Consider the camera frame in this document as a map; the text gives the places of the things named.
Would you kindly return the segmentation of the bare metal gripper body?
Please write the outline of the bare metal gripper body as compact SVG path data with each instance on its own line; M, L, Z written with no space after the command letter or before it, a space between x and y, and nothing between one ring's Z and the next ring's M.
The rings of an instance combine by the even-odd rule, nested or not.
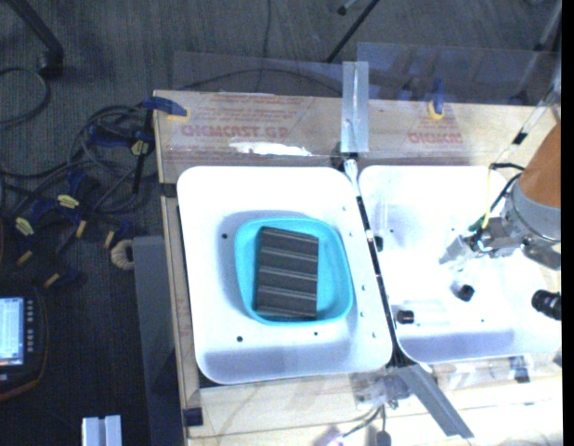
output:
M507 257L520 251L524 257L551 269L561 269L561 254L555 250L559 241L545 236L510 215L489 219L485 228L472 236L472 251L478 256Z

